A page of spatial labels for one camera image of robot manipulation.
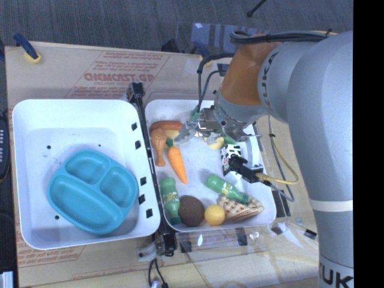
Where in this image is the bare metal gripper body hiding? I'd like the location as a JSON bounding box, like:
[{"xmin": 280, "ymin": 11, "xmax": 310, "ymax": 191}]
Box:
[{"xmin": 194, "ymin": 107, "xmax": 254, "ymax": 142}]

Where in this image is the yellow banana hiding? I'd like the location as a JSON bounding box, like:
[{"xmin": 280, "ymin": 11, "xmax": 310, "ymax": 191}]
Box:
[{"xmin": 206, "ymin": 136, "xmax": 226, "ymax": 151}]

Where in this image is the orange carrot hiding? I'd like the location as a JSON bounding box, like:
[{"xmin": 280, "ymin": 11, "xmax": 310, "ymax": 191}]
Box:
[{"xmin": 165, "ymin": 139, "xmax": 188, "ymax": 185}]

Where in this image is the brown chicken drumstick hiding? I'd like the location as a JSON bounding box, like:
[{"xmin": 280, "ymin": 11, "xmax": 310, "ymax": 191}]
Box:
[{"xmin": 149, "ymin": 127, "xmax": 168, "ymax": 168}]

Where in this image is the white plastic tray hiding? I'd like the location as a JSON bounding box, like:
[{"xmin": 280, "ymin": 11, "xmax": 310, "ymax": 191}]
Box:
[
  {"xmin": 144, "ymin": 98, "xmax": 278, "ymax": 233},
  {"xmin": 11, "ymin": 98, "xmax": 161, "ymax": 250}
]

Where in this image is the cow print milk carton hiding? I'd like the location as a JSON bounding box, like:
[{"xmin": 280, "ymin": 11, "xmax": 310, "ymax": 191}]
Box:
[{"xmin": 220, "ymin": 143, "xmax": 242, "ymax": 177}]

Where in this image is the green bottle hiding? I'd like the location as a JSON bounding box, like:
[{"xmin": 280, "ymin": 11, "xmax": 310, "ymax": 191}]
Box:
[
  {"xmin": 159, "ymin": 176, "xmax": 182, "ymax": 226},
  {"xmin": 205, "ymin": 173, "xmax": 250, "ymax": 205}
]

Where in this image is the brown ball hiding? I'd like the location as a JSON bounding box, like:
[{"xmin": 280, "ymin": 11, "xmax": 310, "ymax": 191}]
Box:
[{"xmin": 178, "ymin": 194, "xmax": 206, "ymax": 228}]

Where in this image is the yellow lemon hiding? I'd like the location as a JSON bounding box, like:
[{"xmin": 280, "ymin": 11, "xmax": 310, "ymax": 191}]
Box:
[{"xmin": 204, "ymin": 203, "xmax": 226, "ymax": 226}]

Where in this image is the pizza slice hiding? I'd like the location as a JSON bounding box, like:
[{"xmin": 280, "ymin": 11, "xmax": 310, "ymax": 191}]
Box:
[{"xmin": 217, "ymin": 194, "xmax": 265, "ymax": 222}]

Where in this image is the blue divided plate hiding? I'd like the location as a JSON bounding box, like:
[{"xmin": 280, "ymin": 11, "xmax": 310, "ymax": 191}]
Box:
[{"xmin": 46, "ymin": 148, "xmax": 140, "ymax": 236}]

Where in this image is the brown cardboard board red print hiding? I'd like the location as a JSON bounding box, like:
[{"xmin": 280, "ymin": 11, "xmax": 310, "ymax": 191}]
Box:
[{"xmin": 4, "ymin": 40, "xmax": 319, "ymax": 288}]

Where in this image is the black cylinder on white bracket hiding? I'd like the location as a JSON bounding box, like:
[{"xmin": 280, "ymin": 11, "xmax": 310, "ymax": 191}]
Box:
[{"xmin": 227, "ymin": 134, "xmax": 265, "ymax": 184}]

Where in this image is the black block with thin wires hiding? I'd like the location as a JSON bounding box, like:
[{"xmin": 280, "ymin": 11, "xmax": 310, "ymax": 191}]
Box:
[
  {"xmin": 126, "ymin": 82, "xmax": 146, "ymax": 103},
  {"xmin": 153, "ymin": 232, "xmax": 178, "ymax": 257}
]

